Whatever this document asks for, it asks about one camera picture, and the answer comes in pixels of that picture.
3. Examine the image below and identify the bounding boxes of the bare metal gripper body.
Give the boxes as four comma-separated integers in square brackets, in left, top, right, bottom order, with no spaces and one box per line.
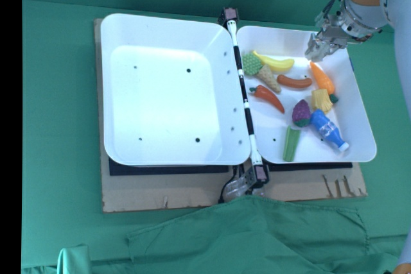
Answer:
[317,8,374,49]

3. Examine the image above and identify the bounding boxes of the orange carrot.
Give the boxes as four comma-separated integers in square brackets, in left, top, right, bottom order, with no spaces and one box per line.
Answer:
[310,61,339,104]

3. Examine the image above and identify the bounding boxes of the yellow banana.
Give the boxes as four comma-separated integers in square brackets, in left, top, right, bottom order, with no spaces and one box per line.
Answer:
[252,50,295,72]

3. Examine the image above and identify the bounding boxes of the orange sausage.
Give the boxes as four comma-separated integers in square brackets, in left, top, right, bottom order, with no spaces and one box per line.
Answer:
[277,74,313,89]

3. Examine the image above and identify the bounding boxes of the pale yellow toy food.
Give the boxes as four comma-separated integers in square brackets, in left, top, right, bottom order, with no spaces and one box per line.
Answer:
[311,89,333,114]

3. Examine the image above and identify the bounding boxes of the green ice cream cone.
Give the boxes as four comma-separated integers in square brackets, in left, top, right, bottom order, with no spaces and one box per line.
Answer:
[241,53,282,94]

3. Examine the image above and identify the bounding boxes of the purple grapes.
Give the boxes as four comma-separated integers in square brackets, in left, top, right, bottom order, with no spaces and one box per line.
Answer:
[292,99,311,128]

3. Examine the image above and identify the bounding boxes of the orange chili pepper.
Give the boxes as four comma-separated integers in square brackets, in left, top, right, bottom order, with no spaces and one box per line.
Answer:
[249,85,286,114]

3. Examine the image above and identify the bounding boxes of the blue bottle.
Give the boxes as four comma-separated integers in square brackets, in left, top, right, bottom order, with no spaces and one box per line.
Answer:
[310,109,350,152]

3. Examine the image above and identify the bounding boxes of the white plastic tray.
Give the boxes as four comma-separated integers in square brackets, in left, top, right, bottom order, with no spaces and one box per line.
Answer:
[236,25,378,164]
[100,13,252,167]

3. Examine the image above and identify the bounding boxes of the thin black and white rod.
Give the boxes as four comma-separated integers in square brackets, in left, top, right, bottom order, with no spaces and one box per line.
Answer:
[226,19,265,167]

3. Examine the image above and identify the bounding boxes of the green celery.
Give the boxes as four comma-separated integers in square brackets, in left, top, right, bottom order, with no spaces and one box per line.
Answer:
[283,125,302,162]

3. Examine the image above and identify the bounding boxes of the brown cardboard board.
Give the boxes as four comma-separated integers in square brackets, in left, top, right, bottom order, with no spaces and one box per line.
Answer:
[93,18,368,214]

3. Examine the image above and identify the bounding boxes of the pale green cloth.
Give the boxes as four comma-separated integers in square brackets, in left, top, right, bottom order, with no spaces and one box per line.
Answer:
[57,243,92,274]

